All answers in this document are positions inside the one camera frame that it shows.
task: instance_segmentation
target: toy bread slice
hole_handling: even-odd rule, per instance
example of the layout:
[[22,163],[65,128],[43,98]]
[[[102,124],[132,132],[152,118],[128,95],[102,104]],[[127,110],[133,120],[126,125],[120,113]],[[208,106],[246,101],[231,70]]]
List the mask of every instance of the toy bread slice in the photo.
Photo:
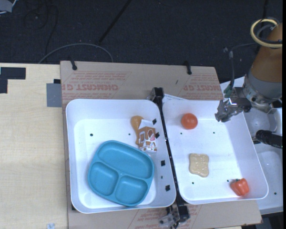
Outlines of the toy bread slice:
[[190,154],[189,170],[192,174],[207,177],[209,175],[209,156],[206,154]]

